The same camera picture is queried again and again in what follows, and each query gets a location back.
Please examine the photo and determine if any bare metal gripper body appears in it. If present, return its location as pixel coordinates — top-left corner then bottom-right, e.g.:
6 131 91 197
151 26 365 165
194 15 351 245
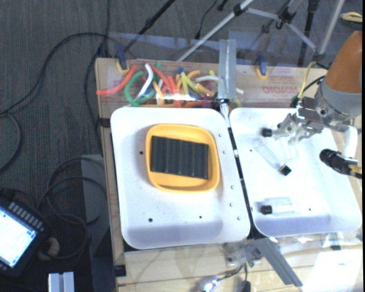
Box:
296 97 363 133

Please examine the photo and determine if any clear plastic bottle black cap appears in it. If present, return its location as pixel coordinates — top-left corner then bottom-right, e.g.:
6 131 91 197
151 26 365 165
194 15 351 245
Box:
260 196 296 216
254 138 293 176
261 127 293 140

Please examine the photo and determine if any person's hand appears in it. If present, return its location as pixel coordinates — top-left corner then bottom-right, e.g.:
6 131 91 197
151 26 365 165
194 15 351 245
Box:
37 237 61 262

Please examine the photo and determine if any brown cardboard board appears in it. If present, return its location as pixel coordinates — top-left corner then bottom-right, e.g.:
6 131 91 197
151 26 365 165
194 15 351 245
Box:
94 57 363 292

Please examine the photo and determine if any white plastic tray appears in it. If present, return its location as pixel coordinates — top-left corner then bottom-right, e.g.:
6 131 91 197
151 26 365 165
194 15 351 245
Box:
228 106 363 238
109 106 252 251

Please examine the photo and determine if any orange foam tube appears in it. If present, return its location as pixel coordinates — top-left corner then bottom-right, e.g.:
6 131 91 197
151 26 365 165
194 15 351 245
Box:
195 82 216 98

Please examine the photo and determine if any white foam tube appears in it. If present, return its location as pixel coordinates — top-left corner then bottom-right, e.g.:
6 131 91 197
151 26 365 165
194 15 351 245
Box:
195 75 245 96
136 63 155 100

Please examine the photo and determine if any yellow foam tube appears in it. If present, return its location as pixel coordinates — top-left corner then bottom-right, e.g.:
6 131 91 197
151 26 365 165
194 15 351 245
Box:
180 71 206 96

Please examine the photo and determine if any silver tripod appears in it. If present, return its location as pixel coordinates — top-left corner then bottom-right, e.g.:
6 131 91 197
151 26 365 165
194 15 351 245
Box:
176 0 353 63

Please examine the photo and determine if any black ribbed rack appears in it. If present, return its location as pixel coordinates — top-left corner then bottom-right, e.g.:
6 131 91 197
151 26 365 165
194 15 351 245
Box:
149 135 210 181

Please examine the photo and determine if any yellow bowl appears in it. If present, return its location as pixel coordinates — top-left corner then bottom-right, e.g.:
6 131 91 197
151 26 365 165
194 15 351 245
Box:
144 123 221 193

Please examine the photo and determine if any green foam tube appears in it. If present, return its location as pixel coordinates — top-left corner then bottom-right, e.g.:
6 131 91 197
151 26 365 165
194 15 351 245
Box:
123 71 156 107

